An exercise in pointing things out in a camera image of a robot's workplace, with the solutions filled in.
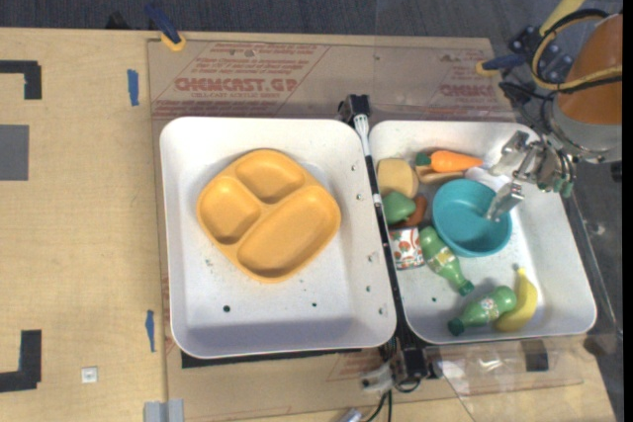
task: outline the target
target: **orange plate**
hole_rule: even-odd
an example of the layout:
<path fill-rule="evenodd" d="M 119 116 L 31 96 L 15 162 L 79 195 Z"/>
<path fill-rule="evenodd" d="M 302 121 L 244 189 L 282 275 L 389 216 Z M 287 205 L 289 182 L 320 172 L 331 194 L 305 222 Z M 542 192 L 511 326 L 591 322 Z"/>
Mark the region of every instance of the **orange plate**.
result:
<path fill-rule="evenodd" d="M 340 226 L 329 192 L 287 155 L 251 151 L 200 194 L 198 222 L 231 262 L 261 282 L 281 282 L 308 264 Z"/>

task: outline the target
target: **green bottle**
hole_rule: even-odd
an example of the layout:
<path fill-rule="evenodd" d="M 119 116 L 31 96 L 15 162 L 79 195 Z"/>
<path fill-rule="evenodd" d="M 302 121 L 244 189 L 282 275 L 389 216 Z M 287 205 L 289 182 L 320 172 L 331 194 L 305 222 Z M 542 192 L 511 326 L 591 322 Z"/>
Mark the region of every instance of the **green bottle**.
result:
<path fill-rule="evenodd" d="M 510 287 L 502 285 L 491 293 L 469 302 L 459 317 L 448 322 L 448 330 L 453 336 L 459 336 L 466 327 L 486 325 L 515 306 L 516 294 Z"/>
<path fill-rule="evenodd" d="M 422 248 L 422 257 L 431 271 L 448 280 L 460 295 L 468 295 L 473 291 L 475 287 L 464 278 L 459 259 L 440 239 L 433 227 L 425 227 L 419 232 L 419 244 Z"/>

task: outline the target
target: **toy banana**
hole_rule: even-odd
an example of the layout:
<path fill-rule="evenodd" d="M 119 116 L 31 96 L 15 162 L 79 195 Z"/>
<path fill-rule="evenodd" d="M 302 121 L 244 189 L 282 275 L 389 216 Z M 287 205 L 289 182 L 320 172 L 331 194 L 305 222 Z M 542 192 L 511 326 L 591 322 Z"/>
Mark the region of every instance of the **toy banana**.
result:
<path fill-rule="evenodd" d="M 495 322 L 495 329 L 501 332 L 517 331 L 534 316 L 538 292 L 534 284 L 527 279 L 525 269 L 516 271 L 518 286 L 516 290 L 516 307 L 504 313 Z"/>

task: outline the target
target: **blue bowl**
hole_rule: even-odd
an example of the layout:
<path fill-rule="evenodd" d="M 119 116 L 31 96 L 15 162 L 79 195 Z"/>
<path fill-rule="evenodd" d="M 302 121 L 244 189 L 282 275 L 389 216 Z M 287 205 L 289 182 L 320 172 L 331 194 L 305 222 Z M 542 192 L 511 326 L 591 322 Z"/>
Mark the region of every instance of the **blue bowl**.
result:
<path fill-rule="evenodd" d="M 509 213 L 499 221 L 486 220 L 495 192 L 473 180 L 453 180 L 442 185 L 433 199 L 432 219 L 444 242 L 461 257 L 486 257 L 499 252 L 510 239 Z"/>

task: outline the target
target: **wooden table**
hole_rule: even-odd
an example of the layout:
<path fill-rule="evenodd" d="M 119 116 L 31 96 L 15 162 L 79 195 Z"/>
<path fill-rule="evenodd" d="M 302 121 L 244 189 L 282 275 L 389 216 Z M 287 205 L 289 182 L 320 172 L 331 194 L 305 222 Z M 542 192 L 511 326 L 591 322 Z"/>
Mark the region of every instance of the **wooden table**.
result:
<path fill-rule="evenodd" d="M 36 60 L 43 73 L 40 100 L 25 100 L 22 75 L 0 73 L 0 126 L 28 126 L 29 132 L 28 180 L 0 181 L 0 373 L 6 377 L 24 368 L 22 331 L 42 333 L 41 380 L 37 388 L 0 393 L 2 420 L 142 420 L 147 401 L 170 397 L 147 77 L 146 44 L 154 39 L 152 32 L 0 29 L 0 59 Z M 138 73 L 137 106 L 131 104 L 129 69 Z M 154 351 L 146 327 L 149 311 Z M 581 383 L 472 396 L 464 404 L 454 394 L 416 402 L 401 395 L 394 420 L 471 420 L 464 406 L 476 420 L 508 419 L 508 407 L 514 420 L 613 420 L 594 358 L 583 349 L 575 354 Z M 259 364 L 265 371 L 267 363 Z M 90 368 L 97 369 L 96 381 Z M 233 390 L 242 388 L 236 384 Z M 366 403 L 366 412 L 372 403 Z M 283 420 L 331 421 L 345 411 L 331 407 L 337 409 L 300 414 L 296 401 L 291 411 L 296 414 Z M 251 412 L 242 418 L 267 413 L 279 414 Z"/>

